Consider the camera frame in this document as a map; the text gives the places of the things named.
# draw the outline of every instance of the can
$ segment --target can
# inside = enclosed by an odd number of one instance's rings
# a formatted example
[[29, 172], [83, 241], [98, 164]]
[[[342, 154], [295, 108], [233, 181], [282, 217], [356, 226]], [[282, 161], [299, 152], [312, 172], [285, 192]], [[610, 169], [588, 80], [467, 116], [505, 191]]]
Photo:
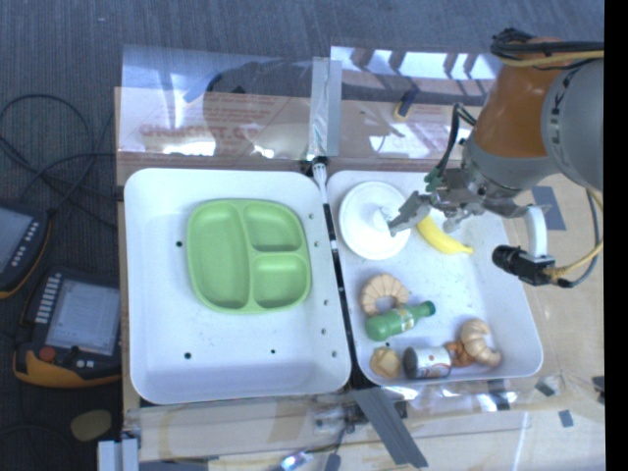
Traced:
[[401, 359], [408, 379], [434, 379], [451, 372], [451, 356], [443, 347], [408, 347]]

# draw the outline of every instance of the green plate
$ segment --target green plate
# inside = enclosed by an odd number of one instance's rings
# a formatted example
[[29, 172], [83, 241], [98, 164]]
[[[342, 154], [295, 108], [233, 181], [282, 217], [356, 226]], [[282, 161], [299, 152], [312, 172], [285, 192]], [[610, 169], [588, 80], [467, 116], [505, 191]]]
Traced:
[[286, 309], [312, 284], [301, 222], [285, 205], [267, 200], [217, 199], [194, 209], [187, 265], [198, 298], [223, 312]]

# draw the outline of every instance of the banana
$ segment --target banana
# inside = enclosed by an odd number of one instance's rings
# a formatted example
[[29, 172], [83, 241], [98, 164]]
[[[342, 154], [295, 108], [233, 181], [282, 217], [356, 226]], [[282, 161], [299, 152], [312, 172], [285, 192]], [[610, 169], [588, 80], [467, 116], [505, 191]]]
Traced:
[[453, 238], [451, 235], [439, 229], [430, 215], [416, 224], [416, 228], [421, 233], [421, 236], [441, 253], [473, 253], [471, 246], [463, 244], [458, 239]]

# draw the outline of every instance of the green bottle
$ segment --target green bottle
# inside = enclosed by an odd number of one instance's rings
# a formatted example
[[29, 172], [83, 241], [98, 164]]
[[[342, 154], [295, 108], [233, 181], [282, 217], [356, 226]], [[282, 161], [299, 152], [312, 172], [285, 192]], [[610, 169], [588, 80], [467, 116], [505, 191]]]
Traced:
[[432, 316], [435, 312], [436, 307], [430, 300], [419, 305], [404, 305], [370, 317], [366, 321], [366, 334], [371, 340], [384, 341], [391, 335], [412, 330], [419, 319]]

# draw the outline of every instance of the dark floor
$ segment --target dark floor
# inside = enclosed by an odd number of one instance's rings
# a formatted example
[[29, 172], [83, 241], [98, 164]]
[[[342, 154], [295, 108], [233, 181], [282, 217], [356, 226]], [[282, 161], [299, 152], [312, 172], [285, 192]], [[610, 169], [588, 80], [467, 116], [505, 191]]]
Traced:
[[[125, 45], [306, 59], [355, 41], [487, 51], [491, 37], [510, 26], [604, 40], [604, 0], [0, 0], [0, 199], [54, 207], [70, 185], [29, 185], [36, 170], [114, 150], [114, 88]], [[72, 183], [87, 164], [74, 159], [53, 173]], [[96, 469], [97, 441], [81, 443], [70, 430], [91, 409], [113, 416], [100, 439], [119, 436], [119, 383], [53, 390], [20, 383], [12, 372], [18, 322], [45, 267], [118, 275], [114, 170], [110, 156], [94, 157], [83, 182], [90, 190], [60, 205], [39, 273], [0, 302], [2, 470]]]

